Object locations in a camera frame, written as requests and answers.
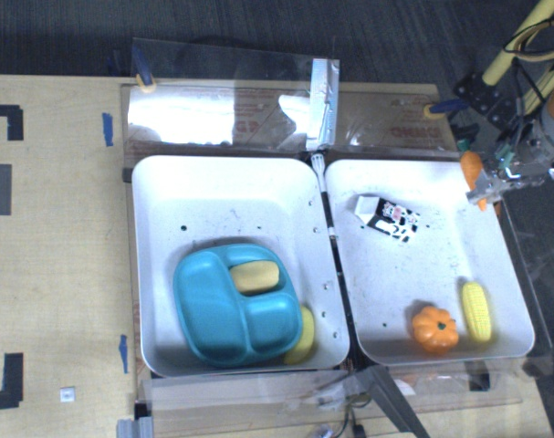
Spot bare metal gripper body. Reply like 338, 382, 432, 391
486, 130, 554, 192

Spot cow print milk carton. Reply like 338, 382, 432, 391
353, 193, 422, 245

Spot white plastic tray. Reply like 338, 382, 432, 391
324, 158, 537, 368
131, 154, 351, 379

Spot yellow toy corn cob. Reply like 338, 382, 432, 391
460, 281, 494, 344

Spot orange toy pumpkin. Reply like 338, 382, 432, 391
411, 305, 461, 355

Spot yellow oval toy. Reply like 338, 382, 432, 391
282, 306, 317, 367

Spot yellow toy bread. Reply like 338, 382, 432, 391
228, 259, 281, 297

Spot blue divided plate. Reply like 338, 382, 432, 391
172, 243, 304, 369

